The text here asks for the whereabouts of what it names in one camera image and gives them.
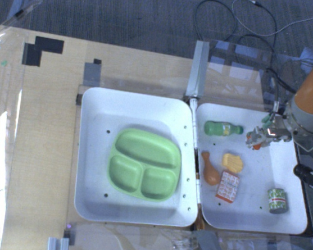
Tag orange toy chicken drumstick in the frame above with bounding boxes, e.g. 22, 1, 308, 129
197, 151, 224, 187

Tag yellow toy crinkle chips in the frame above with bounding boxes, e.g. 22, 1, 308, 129
220, 152, 246, 175

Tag black cylinder on white bracket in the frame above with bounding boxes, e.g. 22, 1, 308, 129
291, 143, 313, 192

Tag orange and white carton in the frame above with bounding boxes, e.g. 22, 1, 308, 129
214, 170, 242, 205

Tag white plastic tray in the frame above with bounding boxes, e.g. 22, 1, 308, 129
67, 85, 212, 235
182, 101, 313, 240

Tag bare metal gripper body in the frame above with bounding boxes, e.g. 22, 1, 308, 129
252, 112, 296, 147

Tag green plastic bottle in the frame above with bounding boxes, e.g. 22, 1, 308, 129
202, 119, 245, 140

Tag green divided plate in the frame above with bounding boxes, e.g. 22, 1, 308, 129
104, 125, 186, 205

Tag green and white can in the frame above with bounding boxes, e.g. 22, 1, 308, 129
264, 186, 291, 216

